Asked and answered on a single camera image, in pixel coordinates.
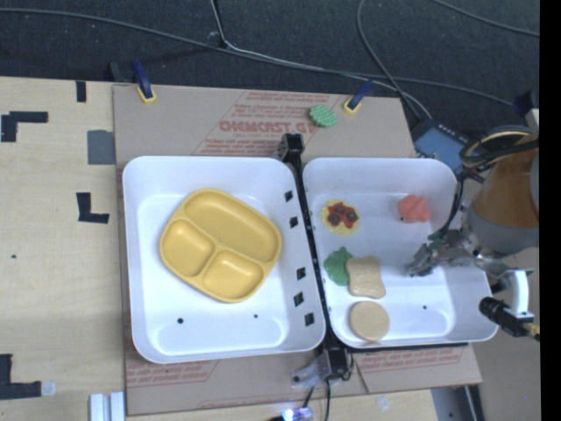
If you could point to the pink toy food piece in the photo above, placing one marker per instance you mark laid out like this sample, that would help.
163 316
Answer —
414 209

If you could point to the green toy lettuce leaf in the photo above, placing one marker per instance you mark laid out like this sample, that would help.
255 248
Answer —
336 266

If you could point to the thin black rod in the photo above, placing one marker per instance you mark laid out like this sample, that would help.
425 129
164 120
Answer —
312 244

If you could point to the yellow toy pizza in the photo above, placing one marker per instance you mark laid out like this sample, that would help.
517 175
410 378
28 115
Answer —
340 217

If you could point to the brown cardboard board red print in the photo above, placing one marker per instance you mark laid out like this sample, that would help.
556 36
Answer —
184 121

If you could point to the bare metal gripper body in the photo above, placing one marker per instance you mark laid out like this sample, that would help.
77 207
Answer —
456 249

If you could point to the round tan toy biscuit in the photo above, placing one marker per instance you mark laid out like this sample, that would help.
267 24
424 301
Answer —
369 321

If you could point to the black cylinder on white bracket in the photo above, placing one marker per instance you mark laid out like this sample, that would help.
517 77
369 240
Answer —
504 311

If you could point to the tan toy bread slice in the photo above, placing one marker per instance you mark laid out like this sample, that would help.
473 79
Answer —
366 276

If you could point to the yellow divided plate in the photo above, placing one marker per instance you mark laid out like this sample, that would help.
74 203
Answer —
221 244

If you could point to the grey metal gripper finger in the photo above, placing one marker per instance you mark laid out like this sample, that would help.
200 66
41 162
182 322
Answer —
416 261
431 263

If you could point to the green checked toy food piece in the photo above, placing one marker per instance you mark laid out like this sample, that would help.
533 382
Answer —
323 116

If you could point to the white plastic tray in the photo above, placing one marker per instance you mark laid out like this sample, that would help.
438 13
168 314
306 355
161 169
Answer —
219 327
416 287

